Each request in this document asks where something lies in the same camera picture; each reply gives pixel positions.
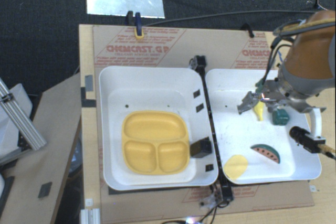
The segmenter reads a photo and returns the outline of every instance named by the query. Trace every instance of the yellow divided plate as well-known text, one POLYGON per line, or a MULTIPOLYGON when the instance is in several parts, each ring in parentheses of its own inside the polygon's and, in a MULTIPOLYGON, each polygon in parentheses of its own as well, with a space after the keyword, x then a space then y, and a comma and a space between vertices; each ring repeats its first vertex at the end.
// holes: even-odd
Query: yellow divided plate
POLYGON ((145 175, 169 175, 189 163, 189 136, 183 119, 171 112, 136 111, 122 124, 122 154, 127 167, 145 175))

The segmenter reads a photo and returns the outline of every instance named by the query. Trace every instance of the black rectangular hole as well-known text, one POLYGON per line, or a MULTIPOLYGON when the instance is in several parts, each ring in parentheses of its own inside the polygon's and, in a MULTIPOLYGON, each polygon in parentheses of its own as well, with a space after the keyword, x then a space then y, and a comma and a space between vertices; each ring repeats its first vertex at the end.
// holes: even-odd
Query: black rectangular hole
POLYGON ((196 112, 198 113, 199 111, 201 111, 202 109, 204 109, 204 104, 200 104, 196 107, 196 112))
POLYGON ((38 194, 38 198, 43 198, 49 195, 51 190, 52 182, 45 183, 41 186, 40 193, 38 194))
POLYGON ((198 97, 200 95, 201 95, 201 91, 199 89, 194 92, 194 98, 196 98, 196 97, 198 97))
POLYGON ((213 169, 214 169, 214 165, 213 164, 205 165, 205 171, 206 172, 212 171, 213 169))

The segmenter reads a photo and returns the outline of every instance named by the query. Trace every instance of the black clip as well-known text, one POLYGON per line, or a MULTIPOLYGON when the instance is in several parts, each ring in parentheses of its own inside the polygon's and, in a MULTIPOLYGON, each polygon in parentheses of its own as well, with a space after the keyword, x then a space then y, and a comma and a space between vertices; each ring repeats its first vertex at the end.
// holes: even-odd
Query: black clip
POLYGON ((125 19, 125 25, 134 25, 133 11, 128 11, 125 19))
POLYGON ((254 38, 254 34, 253 34, 253 31, 252 31, 251 25, 249 25, 248 23, 244 23, 240 29, 241 30, 247 30, 250 38, 254 38))
POLYGON ((190 155, 193 158, 203 158, 211 153, 212 153, 212 147, 209 137, 198 140, 197 142, 191 144, 190 146, 190 155))
POLYGON ((206 59, 204 55, 196 55, 189 61, 189 68, 195 70, 196 72, 198 72, 199 69, 204 69, 206 65, 206 59))

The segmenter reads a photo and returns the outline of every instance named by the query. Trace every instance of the white bracket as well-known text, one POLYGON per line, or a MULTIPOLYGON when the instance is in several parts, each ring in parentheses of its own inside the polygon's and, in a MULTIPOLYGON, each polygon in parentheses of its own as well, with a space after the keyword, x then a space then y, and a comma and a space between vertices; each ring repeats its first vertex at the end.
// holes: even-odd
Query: white bracket
POLYGON ((80 211, 80 224, 100 224, 100 209, 82 209, 80 211))
POLYGON ((309 112, 311 130, 310 135, 313 139, 322 137, 322 116, 320 108, 313 108, 309 112))
POLYGON ((215 188, 210 196, 199 201, 201 209, 211 210, 223 201, 222 191, 220 188, 215 188))
POLYGON ((309 188, 312 193, 317 192, 316 187, 314 185, 309 185, 309 188))
POLYGON ((85 199, 85 207, 93 206, 93 199, 85 199))

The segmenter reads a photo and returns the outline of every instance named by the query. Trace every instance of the aluminum frame rail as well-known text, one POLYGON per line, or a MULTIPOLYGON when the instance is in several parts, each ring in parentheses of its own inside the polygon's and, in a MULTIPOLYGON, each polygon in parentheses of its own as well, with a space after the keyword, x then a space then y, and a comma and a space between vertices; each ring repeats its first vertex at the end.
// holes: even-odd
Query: aluminum frame rail
POLYGON ((39 150, 47 144, 42 135, 36 130, 32 121, 19 107, 12 93, 0 78, 0 105, 13 121, 16 127, 33 150, 39 150))

